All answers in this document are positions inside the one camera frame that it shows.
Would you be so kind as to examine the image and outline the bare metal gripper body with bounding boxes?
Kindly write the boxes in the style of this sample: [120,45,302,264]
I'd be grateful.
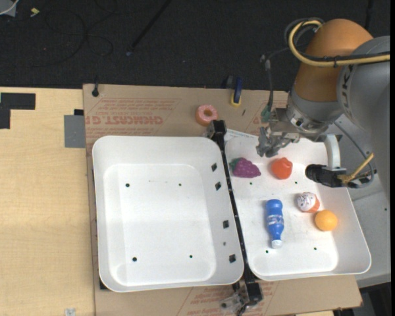
[269,107,318,144]

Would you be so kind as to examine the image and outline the orange red toy fruit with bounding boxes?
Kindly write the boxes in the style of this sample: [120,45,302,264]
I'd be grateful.
[271,157,294,180]

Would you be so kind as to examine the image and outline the purple grapes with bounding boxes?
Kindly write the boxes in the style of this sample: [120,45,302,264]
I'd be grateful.
[229,157,262,179]

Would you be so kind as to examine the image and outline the white and orange cupcake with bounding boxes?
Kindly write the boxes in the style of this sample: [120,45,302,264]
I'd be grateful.
[296,192,321,214]

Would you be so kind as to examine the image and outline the thin black rod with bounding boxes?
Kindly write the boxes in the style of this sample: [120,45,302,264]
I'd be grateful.
[216,133,256,288]

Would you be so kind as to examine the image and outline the pink doughnut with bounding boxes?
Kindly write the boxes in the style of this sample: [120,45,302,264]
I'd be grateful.
[195,104,219,127]

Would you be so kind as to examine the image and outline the blue plastic bottle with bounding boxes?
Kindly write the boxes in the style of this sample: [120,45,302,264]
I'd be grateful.
[265,199,285,250]

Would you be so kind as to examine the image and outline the orange ball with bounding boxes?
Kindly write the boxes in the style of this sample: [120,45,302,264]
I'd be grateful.
[314,209,338,232]

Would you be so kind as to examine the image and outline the white plastic tray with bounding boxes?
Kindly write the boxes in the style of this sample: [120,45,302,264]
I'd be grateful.
[92,135,245,293]
[223,132,372,282]

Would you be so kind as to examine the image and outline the brown cardboard board red print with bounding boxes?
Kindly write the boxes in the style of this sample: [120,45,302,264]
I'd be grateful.
[82,83,363,316]

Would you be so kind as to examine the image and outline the black block with thin wires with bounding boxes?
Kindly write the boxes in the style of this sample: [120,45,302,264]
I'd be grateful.
[244,280,264,306]
[206,119,226,141]

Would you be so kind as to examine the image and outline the black cylinder on white bracket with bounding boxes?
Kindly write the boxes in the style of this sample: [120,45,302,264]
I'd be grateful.
[305,133,348,189]

